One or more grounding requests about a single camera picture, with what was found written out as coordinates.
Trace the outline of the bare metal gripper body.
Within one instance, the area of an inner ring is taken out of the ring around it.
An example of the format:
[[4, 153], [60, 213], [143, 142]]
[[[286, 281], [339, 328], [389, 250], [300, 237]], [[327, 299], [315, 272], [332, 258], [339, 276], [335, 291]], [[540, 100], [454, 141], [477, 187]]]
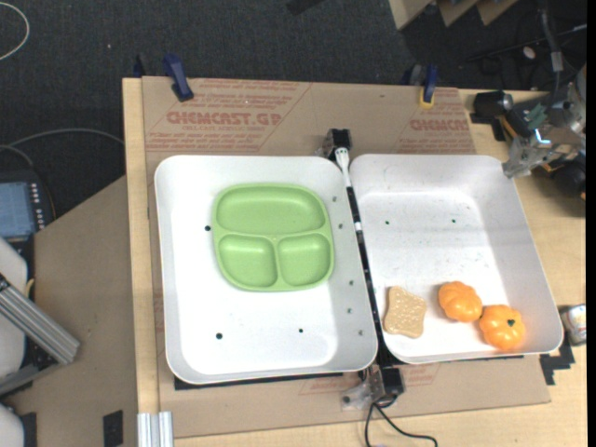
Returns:
[[542, 118], [533, 134], [533, 150], [539, 156], [576, 156], [586, 147], [586, 107], [580, 102], [539, 103]]

